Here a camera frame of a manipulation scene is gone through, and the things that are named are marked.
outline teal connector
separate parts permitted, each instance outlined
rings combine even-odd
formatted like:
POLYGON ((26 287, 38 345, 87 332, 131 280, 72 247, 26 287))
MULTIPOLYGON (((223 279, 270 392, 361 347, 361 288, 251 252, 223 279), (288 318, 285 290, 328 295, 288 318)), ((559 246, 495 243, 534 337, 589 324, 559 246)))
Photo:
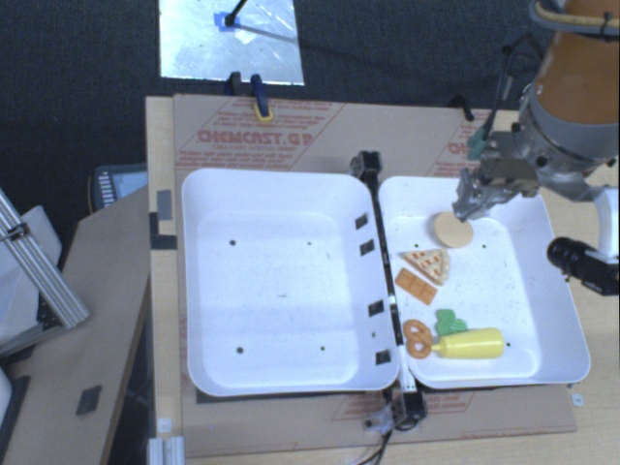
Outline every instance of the teal connector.
POLYGON ((478 130, 467 140, 467 146, 469 152, 467 153, 467 160, 479 160, 484 148, 486 147, 486 140, 483 139, 485 133, 484 126, 478 128, 478 130))

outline round beige toy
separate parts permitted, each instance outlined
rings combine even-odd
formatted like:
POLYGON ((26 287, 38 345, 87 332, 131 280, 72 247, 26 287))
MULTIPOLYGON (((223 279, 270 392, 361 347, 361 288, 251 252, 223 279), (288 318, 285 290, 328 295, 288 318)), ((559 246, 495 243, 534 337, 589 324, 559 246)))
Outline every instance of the round beige toy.
POLYGON ((452 212, 440 213, 435 218, 435 235, 449 248, 462 248, 474 238, 474 229, 468 222, 459 221, 452 212))

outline wooden table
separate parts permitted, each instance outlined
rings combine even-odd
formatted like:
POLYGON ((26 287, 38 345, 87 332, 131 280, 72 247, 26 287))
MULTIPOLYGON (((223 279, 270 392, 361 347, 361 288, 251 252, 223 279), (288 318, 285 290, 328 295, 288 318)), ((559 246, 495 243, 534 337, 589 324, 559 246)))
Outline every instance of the wooden table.
MULTIPOLYGON (((150 208, 157 209, 157 188, 173 188, 173 102, 170 98, 147 100, 150 208)), ((509 129, 516 112, 500 112, 496 129, 509 129)), ((618 184, 617 167, 599 169, 591 184, 618 184)), ((566 235, 596 245, 598 219, 593 204, 574 204, 542 190, 556 235, 566 235)), ((161 221, 161 234, 175 234, 172 217, 161 221)), ((158 436, 182 433, 179 381, 179 333, 176 303, 177 272, 173 252, 155 251, 151 260, 152 310, 155 351, 156 417, 158 436)), ((617 463, 620 456, 619 312, 617 297, 601 297, 572 280, 574 302, 592 358, 592 369, 572 393, 582 396, 576 407, 576 433, 421 443, 388 446, 385 464, 420 463, 617 463)), ((352 464, 370 449, 320 449, 267 454, 188 459, 193 465, 215 464, 352 464)))

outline toy pizza slice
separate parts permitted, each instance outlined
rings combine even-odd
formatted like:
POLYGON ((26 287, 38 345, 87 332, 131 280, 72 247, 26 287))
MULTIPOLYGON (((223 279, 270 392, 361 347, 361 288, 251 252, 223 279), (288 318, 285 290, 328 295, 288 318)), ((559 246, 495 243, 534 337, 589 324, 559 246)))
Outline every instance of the toy pizza slice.
POLYGON ((439 286, 448 279, 450 257, 446 250, 404 253, 403 259, 439 286))

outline yellow toy bottle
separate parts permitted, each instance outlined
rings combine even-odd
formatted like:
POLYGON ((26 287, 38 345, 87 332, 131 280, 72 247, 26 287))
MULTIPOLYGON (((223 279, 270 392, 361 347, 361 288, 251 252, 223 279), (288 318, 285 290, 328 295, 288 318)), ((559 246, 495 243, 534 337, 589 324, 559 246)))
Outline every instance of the yellow toy bottle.
POLYGON ((489 327, 441 336, 432 346, 443 358, 497 358, 504 352, 502 332, 489 327))

